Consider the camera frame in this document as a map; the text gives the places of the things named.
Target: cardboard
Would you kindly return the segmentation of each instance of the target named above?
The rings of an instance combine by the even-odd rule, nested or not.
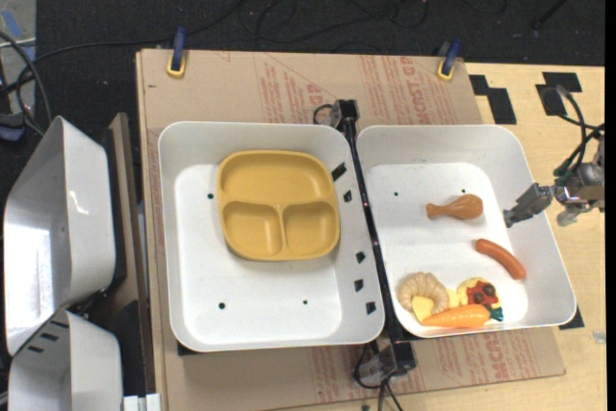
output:
[[[180,120],[311,123],[313,112],[353,98],[359,124],[480,123],[462,61],[449,82],[430,57],[202,52],[181,79],[168,50],[137,55],[150,304],[157,391],[164,409],[257,411],[374,396],[350,376],[360,347],[253,350],[180,356],[168,320],[158,136]],[[419,367],[397,394],[564,373],[550,328],[413,343]]]

